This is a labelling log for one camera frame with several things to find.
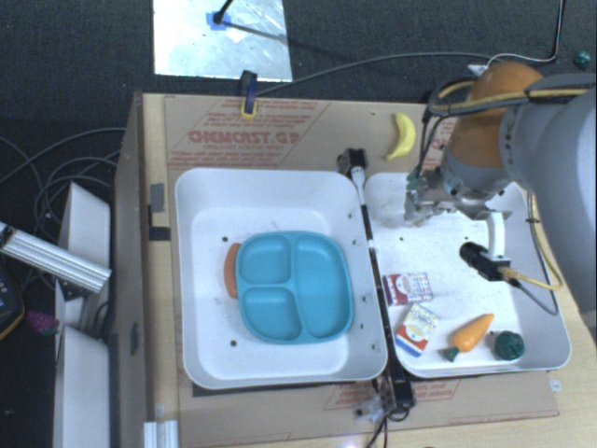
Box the green broccoli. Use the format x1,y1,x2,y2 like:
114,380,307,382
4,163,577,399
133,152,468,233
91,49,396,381
493,329,526,362

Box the orange sausage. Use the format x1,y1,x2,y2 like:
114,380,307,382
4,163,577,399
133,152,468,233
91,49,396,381
223,243,243,300

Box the black block with thin wires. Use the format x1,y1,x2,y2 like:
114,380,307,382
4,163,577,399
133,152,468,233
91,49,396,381
390,374,417,411
337,147,370,175

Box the black cylinder on white bracket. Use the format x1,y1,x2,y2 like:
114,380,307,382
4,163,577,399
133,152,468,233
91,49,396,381
459,209,513,282

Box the white plastic tray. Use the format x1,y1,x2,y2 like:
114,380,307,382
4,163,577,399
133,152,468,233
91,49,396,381
363,171,573,380
174,167,389,390

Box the thin black and white rod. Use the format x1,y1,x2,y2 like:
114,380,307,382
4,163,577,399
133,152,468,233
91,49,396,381
351,165,408,394

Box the red and white carton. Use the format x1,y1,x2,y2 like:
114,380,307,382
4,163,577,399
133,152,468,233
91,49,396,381
382,271,435,307

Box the blue divided plate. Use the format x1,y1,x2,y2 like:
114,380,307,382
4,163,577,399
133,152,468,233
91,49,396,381
234,231,354,345

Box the brown cardboard board red print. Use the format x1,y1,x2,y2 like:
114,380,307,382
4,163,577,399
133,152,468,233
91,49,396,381
162,93,561,439

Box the yellow banana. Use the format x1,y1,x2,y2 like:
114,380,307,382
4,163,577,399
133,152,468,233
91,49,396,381
384,112,418,162

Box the purple grapes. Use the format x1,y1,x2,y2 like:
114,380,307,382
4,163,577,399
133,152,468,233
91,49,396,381
24,309,62,336

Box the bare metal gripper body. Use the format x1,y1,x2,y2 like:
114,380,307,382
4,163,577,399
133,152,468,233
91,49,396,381
416,175,496,222

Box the yellow and red carton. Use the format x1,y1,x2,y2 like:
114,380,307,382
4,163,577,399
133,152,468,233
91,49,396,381
395,302,440,358

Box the orange carrot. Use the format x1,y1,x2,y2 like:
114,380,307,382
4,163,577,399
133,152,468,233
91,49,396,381
441,313,495,363

